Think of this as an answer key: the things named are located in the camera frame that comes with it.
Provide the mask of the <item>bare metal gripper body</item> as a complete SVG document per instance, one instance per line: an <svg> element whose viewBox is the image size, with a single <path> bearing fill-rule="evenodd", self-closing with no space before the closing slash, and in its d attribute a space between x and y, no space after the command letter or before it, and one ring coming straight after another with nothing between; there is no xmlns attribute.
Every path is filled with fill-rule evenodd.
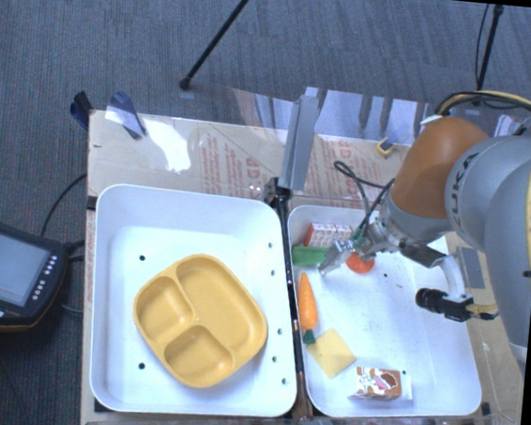
<svg viewBox="0 0 531 425"><path fill-rule="evenodd" d="M375 255L382 252L396 252L406 247L407 236L391 219L370 218L354 242L354 252L362 249Z"/></svg>

